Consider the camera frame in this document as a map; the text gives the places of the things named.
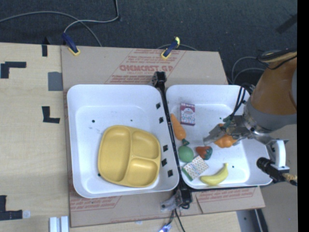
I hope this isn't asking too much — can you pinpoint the orange pumpkin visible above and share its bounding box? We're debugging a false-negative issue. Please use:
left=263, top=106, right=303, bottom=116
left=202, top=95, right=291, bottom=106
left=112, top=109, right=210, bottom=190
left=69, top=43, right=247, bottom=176
left=214, top=123, right=239, bottom=149

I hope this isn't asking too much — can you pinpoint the thin black rod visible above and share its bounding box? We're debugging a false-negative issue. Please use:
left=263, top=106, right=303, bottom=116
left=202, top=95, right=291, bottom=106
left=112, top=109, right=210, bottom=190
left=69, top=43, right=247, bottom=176
left=158, top=80, right=184, bottom=191

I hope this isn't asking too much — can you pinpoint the orange carrot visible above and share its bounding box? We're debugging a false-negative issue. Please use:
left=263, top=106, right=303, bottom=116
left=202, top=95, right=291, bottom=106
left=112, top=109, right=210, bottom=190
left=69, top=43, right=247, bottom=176
left=170, top=113, right=190, bottom=146

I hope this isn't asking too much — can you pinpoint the yellow banana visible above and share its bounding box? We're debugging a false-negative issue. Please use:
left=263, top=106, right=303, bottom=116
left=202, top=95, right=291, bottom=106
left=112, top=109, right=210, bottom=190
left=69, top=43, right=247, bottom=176
left=199, top=162, right=229, bottom=186

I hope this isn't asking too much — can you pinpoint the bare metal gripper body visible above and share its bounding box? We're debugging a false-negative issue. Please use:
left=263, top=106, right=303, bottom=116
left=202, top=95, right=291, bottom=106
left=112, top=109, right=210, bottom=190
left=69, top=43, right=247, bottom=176
left=223, top=115, right=275, bottom=145

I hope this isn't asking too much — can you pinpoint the maroon carton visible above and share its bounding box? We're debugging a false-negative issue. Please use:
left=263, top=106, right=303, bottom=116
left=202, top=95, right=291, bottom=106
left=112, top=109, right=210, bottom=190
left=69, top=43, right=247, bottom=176
left=179, top=102, right=196, bottom=126

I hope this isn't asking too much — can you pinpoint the white plastic tray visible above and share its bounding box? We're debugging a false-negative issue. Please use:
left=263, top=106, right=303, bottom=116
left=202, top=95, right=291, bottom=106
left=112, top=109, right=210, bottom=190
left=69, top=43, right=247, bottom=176
left=166, top=84, right=274, bottom=190
left=67, top=84, right=180, bottom=199

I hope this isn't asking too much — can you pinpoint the yellow divided plate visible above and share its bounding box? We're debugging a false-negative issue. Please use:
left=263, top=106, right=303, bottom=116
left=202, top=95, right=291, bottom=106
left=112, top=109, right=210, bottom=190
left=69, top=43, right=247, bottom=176
left=97, top=125, right=162, bottom=189

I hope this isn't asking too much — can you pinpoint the red strawberry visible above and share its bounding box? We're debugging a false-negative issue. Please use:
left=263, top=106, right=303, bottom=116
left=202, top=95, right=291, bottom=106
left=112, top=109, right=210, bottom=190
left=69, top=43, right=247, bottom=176
left=195, top=145, right=213, bottom=160

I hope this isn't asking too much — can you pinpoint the brown cardboard board, red print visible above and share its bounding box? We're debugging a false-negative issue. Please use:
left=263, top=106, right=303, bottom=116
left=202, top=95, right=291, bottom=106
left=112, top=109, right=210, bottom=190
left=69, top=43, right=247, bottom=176
left=60, top=44, right=266, bottom=228

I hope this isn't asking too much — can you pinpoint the black cylinder on white bracket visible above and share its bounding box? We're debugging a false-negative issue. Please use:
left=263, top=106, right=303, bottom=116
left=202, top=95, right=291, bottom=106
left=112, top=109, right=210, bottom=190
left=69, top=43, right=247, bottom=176
left=256, top=139, right=291, bottom=182

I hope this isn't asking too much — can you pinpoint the green ball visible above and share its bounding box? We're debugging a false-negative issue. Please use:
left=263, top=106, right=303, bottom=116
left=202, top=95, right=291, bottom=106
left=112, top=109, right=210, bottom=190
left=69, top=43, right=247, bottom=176
left=178, top=145, right=195, bottom=163

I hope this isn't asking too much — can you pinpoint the colourful printed packet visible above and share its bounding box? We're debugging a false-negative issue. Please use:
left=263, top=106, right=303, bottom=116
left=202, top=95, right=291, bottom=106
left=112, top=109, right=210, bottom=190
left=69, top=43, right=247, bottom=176
left=181, top=155, right=210, bottom=182

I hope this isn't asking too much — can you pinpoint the black block with thin wires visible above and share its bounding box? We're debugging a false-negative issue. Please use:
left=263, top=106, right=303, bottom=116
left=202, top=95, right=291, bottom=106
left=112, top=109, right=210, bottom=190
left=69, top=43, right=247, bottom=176
left=151, top=71, right=168, bottom=88
left=178, top=188, right=193, bottom=205

